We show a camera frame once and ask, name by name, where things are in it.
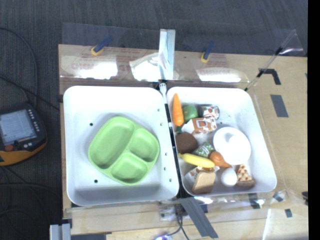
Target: white plastic tray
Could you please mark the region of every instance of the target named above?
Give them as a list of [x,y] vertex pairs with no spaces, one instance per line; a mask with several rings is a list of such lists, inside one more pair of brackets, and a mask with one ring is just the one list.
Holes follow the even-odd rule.
[[[254,104],[247,92],[237,88],[173,87],[167,92],[171,115],[175,93],[178,94],[182,106],[204,104],[218,106],[220,109],[220,117],[216,121],[217,130],[226,126],[237,128],[247,136],[251,144],[251,155],[245,165],[255,180],[254,187],[224,186],[220,181],[223,169],[220,169],[216,173],[212,192],[202,194],[201,196],[269,192],[276,187],[276,173],[271,162]],[[213,145],[213,136],[216,131],[194,136],[199,145],[203,142],[209,142]],[[194,196],[192,193],[192,185],[185,179],[184,175],[195,166],[186,163],[181,158],[178,160],[183,187],[190,195]]]
[[[79,206],[175,197],[179,181],[167,115],[161,94],[148,87],[73,86],[63,96],[66,190]],[[126,186],[98,171],[89,162],[88,147],[102,125],[114,116],[127,117],[153,133],[159,157],[137,185]]]

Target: red button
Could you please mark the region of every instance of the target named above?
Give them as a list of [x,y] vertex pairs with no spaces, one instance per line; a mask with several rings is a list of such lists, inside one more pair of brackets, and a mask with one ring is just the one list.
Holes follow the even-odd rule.
[[4,150],[7,152],[13,151],[14,150],[14,146],[13,145],[6,145],[4,147]]

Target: display screen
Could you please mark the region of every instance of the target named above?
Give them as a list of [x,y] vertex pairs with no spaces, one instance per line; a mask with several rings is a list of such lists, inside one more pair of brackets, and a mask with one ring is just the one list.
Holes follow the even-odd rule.
[[37,137],[25,109],[0,115],[0,134],[3,144],[13,144],[21,139]]

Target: white bowl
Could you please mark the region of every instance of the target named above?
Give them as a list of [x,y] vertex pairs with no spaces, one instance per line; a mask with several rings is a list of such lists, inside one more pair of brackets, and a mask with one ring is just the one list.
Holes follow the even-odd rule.
[[213,146],[232,166],[245,163],[251,155],[251,145],[246,135],[234,127],[222,127],[213,136]]

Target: clear plastic sheet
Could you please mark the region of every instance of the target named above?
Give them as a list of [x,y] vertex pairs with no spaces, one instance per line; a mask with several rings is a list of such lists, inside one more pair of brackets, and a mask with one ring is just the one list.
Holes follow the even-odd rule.
[[[292,206],[305,201],[303,192],[308,192],[308,163],[307,163],[307,137],[304,152],[296,163],[297,171],[301,172],[301,183],[295,185],[294,181],[286,182],[284,177],[293,175],[286,169],[286,160],[280,158],[276,152],[279,145],[273,143],[273,126],[266,113],[270,104],[262,102],[269,93],[264,92],[266,85],[274,84],[265,74],[259,75],[261,69],[277,70],[277,57],[300,57],[304,51],[299,42],[297,33],[293,30],[279,30],[279,42],[267,42],[268,33],[257,32],[264,42],[266,56],[261,60],[250,63],[242,60],[240,55],[215,53],[211,51],[208,61],[201,61],[201,56],[209,40],[216,40],[219,44],[221,36],[214,35],[214,31],[202,34],[188,32],[187,25],[191,22],[172,22],[178,30],[175,33],[174,68],[172,78],[163,78],[159,70],[159,40],[160,30],[127,29],[107,26],[92,26],[85,24],[65,23],[63,25],[62,43],[59,45],[60,57],[60,94],[73,85],[122,85],[122,86],[149,86],[158,88],[158,81],[165,81],[167,89],[175,86],[194,87],[222,87],[240,88],[247,87],[248,94],[252,98],[261,130],[272,160],[277,178],[275,189],[269,192],[228,194],[218,196],[196,196],[199,205],[205,207],[205,213],[211,223],[224,223],[246,220],[264,220],[263,239],[272,239],[272,230],[276,227],[273,221],[271,209],[279,203],[287,202]],[[235,33],[240,42],[246,35]],[[92,55],[91,49],[106,37],[112,37],[112,41],[103,48],[99,55]],[[290,37],[284,47],[281,42]],[[252,54],[251,49],[244,50],[243,54]],[[280,72],[281,76],[290,75],[290,72]],[[301,122],[302,127],[307,127],[307,119]],[[176,222],[179,198],[189,195],[181,189],[173,200],[161,200],[159,202],[124,203],[112,205],[80,207],[71,204],[64,193],[63,215],[72,218],[77,223],[85,224],[85,229],[74,229],[74,234],[98,232],[101,230],[98,224],[94,224],[93,218],[102,222],[110,221],[110,218],[129,218],[131,223],[124,228],[115,222],[108,225],[108,231],[152,229],[157,227],[173,227]],[[154,219],[134,220],[139,214],[153,216]],[[191,224],[190,218],[184,214],[185,223]]]

